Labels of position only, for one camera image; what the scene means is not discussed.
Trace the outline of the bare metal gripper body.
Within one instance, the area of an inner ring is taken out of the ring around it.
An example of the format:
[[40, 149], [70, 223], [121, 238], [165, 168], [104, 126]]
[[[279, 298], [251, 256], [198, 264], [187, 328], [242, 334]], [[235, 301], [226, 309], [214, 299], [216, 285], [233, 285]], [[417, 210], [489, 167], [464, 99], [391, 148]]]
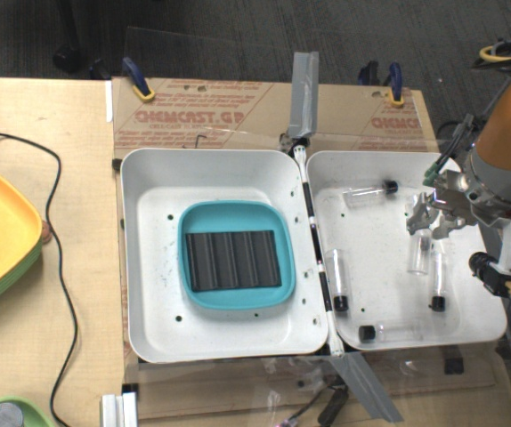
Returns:
[[494, 170], [486, 180], [471, 170], [448, 170], [436, 180], [431, 204], [449, 221], [497, 227], [511, 220], [511, 174]]

